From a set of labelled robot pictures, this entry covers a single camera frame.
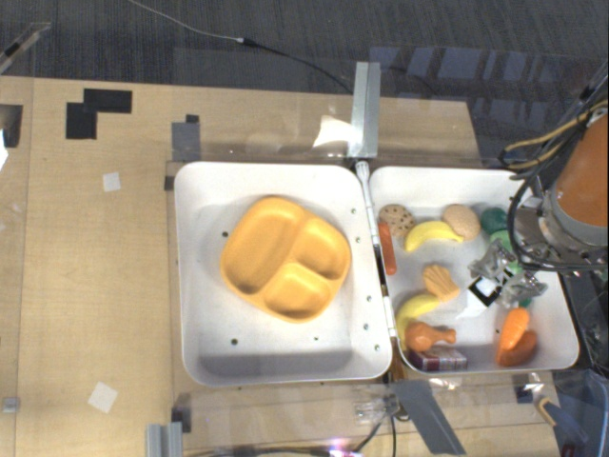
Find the wooden table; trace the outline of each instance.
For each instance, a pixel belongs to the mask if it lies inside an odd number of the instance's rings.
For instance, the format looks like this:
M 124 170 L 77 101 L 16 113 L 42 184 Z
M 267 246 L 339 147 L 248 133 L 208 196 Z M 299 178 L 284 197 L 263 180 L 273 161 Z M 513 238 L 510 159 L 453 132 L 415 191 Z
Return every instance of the wooden table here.
M 132 113 L 100 113 L 97 140 L 67 140 L 66 103 L 82 102 L 84 88 L 132 90 Z M 172 358 L 179 352 L 172 354 L 164 191 L 171 123 L 199 115 L 204 153 L 232 150 L 247 157 L 270 151 L 270 145 L 306 152 L 322 115 L 349 121 L 351 99 L 8 77 L 0 79 L 0 90 L 3 103 L 25 106 L 25 124 L 31 118 L 30 137 L 24 134 L 19 148 L 10 151 L 10 166 L 0 173 L 0 211 L 5 214 L 13 204 L 25 207 L 27 200 L 21 229 L 12 228 L 11 236 L 0 232 L 0 396 L 16 388 L 21 400 L 16 427 L 10 415 L 0 419 L 0 453 L 11 455 L 14 446 L 18 457 L 143 456 L 146 425 L 166 424 L 174 384 L 189 385 L 187 379 L 174 381 L 180 361 Z M 464 103 L 383 99 L 380 129 L 385 152 L 423 162 L 478 157 Z M 113 172 L 120 174 L 121 188 L 104 192 L 103 175 Z M 24 176 L 26 188 L 9 187 L 23 184 Z M 13 256 L 20 249 L 23 258 Z M 19 316 L 15 292 L 21 270 Z M 108 413 L 88 404 L 98 382 L 118 391 Z M 555 455 L 551 428 L 531 406 L 512 402 L 509 378 L 480 380 L 479 391 L 470 383 L 466 401 L 457 391 L 442 396 L 449 421 L 462 422 L 457 433 L 470 455 L 516 455 L 524 448 Z M 253 414 L 268 442 L 277 432 L 284 442 L 302 440 L 300 429 L 278 426 L 273 416 L 278 408 L 298 405 L 285 399 L 294 389 L 260 388 L 247 405 L 237 389 L 190 389 L 209 405 L 210 415 L 234 426 L 235 435 L 238 425 L 251 424 Z M 309 389 L 298 390 L 307 397 Z M 313 422 L 315 411 L 348 400 L 349 390 L 337 387 L 328 401 L 311 396 L 311 404 L 300 405 L 311 432 L 332 424 Z M 197 438 L 215 444 L 209 440 L 213 426 L 206 428 L 207 436 L 185 436 L 190 448 Z M 399 455 L 427 455 L 411 423 L 399 424 L 398 430 Z M 383 427 L 366 455 L 390 454 L 387 431 Z M 357 434 L 366 432 L 364 427 Z

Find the yellow banana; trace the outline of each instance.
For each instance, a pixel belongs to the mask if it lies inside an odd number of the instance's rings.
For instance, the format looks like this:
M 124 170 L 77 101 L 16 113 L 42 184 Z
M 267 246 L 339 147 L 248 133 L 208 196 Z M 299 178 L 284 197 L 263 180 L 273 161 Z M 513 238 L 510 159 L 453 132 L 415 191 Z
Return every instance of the yellow banana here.
M 463 241 L 463 238 L 460 235 L 457 235 L 446 222 L 431 221 L 418 224 L 410 230 L 410 233 L 408 233 L 408 236 L 406 237 L 404 248 L 406 249 L 406 252 L 412 252 L 431 239 L 450 239 L 456 240 L 457 242 Z
M 405 346 L 402 344 L 402 338 L 408 322 L 410 320 L 419 318 L 421 315 L 425 314 L 427 311 L 431 311 L 439 304 L 440 298 L 434 296 L 433 294 L 423 293 L 413 296 L 400 307 L 398 313 L 396 314 L 396 330 L 398 331 L 400 343 L 403 348 L 405 348 Z

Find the white tray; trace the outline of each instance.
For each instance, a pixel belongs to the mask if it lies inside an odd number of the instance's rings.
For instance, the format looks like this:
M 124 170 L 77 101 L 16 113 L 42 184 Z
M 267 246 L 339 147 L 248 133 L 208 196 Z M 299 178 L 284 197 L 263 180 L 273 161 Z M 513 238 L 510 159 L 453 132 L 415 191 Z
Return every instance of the white tray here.
M 520 185 L 509 176 L 510 173 L 498 170 L 387 167 L 372 174 L 370 188 L 377 214 L 383 206 L 396 203 L 407 207 L 417 221 L 423 222 L 440 220 L 443 209 L 454 203 L 467 205 L 478 215 L 491 207 L 507 209 L 510 197 Z M 398 271 L 387 277 L 394 310 L 410 296 L 424 291 L 422 268 L 427 264 L 445 266 L 458 286 L 469 286 L 472 278 L 467 265 L 480 259 L 488 245 L 484 232 L 477 239 L 461 244 L 430 241 L 411 253 L 405 252 L 394 240 Z M 462 290 L 457 299 L 429 312 L 422 320 L 457 331 L 454 347 L 467 357 L 468 372 L 568 368 L 576 362 L 580 346 L 559 277 L 549 272 L 539 272 L 536 276 L 549 288 L 533 300 L 530 308 L 529 327 L 537 332 L 539 345 L 537 354 L 526 365 L 501 368 L 494 362 L 498 333 L 506 314 L 497 303 L 478 317 L 456 319 L 456 314 L 466 305 L 466 292 Z
M 291 199 L 339 229 L 352 265 L 330 306 L 291 324 L 232 293 L 220 275 L 226 238 L 267 195 Z M 334 166 L 193 163 L 175 179 L 182 349 L 208 386 L 371 379 L 391 361 L 379 274 L 360 184 Z

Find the gray floor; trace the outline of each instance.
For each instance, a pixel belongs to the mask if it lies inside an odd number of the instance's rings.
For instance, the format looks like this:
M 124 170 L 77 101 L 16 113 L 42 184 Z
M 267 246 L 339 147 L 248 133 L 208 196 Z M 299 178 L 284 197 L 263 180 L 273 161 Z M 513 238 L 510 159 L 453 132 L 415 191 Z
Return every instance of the gray floor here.
M 38 76 L 345 93 L 354 63 L 383 65 L 386 96 L 468 101 L 479 138 L 556 123 L 607 58 L 609 0 L 138 0 L 191 26 L 310 61 L 204 37 L 125 0 L 0 0 L 0 46 L 52 24 Z

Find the yellow plate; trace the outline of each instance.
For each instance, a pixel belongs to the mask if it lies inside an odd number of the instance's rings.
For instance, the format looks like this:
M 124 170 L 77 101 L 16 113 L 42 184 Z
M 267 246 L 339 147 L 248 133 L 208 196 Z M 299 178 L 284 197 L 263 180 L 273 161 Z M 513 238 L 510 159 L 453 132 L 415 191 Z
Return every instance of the yellow plate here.
M 254 204 L 230 234 L 220 259 L 228 287 L 287 322 L 307 322 L 332 302 L 351 265 L 344 236 L 283 198 Z

